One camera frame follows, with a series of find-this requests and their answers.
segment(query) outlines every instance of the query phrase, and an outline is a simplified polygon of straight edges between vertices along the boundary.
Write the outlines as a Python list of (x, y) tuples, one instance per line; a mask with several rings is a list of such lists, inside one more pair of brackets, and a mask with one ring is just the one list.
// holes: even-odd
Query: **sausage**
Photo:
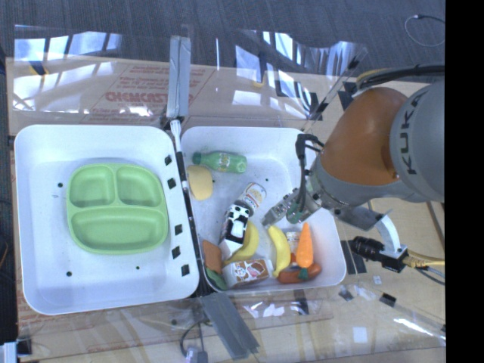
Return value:
[(314, 277), (319, 275), (319, 273), (321, 273), (322, 268), (321, 268), (321, 265), (314, 262), (311, 266), (308, 267), (309, 278), (307, 280), (301, 280), (300, 278), (297, 277), (300, 271), (301, 271), (301, 268), (298, 268), (296, 270), (290, 270), (290, 269), (283, 270), (279, 273), (278, 280), (282, 284), (296, 284), (298, 282), (310, 281)]

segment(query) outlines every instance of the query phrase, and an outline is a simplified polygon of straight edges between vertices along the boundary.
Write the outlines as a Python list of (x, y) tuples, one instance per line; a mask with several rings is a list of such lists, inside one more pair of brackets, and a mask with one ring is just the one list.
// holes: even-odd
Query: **green bottle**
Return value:
[(195, 165), (208, 166), (215, 171), (242, 173), (247, 169), (247, 159), (240, 154), (215, 151), (209, 154), (195, 152), (192, 161)]

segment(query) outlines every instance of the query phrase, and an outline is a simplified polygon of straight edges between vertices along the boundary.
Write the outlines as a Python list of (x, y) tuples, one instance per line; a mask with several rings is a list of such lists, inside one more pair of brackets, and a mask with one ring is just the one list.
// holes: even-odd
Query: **green divided plate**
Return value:
[(74, 241), (103, 254), (140, 253), (161, 245), (168, 211), (160, 180), (132, 164), (89, 164), (67, 187), (67, 219)]

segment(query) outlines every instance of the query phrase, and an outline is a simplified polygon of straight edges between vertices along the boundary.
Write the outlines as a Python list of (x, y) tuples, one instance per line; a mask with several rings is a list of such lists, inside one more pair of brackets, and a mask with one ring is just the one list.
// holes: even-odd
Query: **yellow banana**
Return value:
[(245, 230), (242, 247), (237, 250), (231, 258), (224, 261), (224, 265), (250, 259), (256, 252), (258, 245), (259, 230), (257, 230), (256, 225), (254, 225), (251, 221), (247, 221), (247, 228)]
[(290, 264), (290, 247), (289, 242), (287, 242), (286, 234), (277, 226), (270, 226), (268, 228), (269, 237), (271, 237), (272, 242), (275, 245), (276, 251), (276, 268), (272, 272), (274, 277), (279, 275), (283, 269), (285, 269)]

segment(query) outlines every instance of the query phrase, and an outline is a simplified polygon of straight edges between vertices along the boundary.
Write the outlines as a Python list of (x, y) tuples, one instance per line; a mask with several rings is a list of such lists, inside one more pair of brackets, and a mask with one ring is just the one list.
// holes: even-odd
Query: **toy carrot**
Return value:
[(301, 268), (298, 274), (298, 278), (301, 280), (307, 280), (308, 267), (314, 263), (314, 251), (312, 249), (311, 229), (308, 222), (304, 222), (302, 225), (301, 236), (299, 237), (299, 245), (296, 251), (296, 262)]

